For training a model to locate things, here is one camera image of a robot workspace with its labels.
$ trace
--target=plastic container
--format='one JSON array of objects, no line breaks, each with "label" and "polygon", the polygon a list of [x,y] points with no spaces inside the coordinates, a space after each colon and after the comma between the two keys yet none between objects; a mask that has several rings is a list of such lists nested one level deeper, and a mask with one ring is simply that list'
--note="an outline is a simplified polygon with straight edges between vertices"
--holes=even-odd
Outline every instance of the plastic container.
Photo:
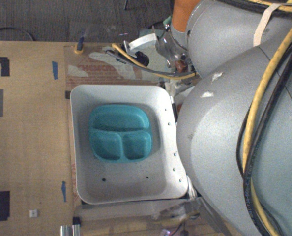
[{"label": "plastic container", "polygon": [[147,158],[152,148],[147,114],[130,105],[110,104],[95,108],[89,116],[89,142],[101,161],[128,163]]}]

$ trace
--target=blue marker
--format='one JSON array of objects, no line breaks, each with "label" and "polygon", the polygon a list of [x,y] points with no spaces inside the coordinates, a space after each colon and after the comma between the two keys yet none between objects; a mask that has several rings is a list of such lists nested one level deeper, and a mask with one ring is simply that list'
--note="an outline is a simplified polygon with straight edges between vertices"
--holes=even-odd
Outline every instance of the blue marker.
[{"label": "blue marker", "polygon": [[62,181],[61,190],[62,190],[62,193],[63,193],[64,202],[66,202],[66,185],[65,184],[66,184],[65,181]]}]

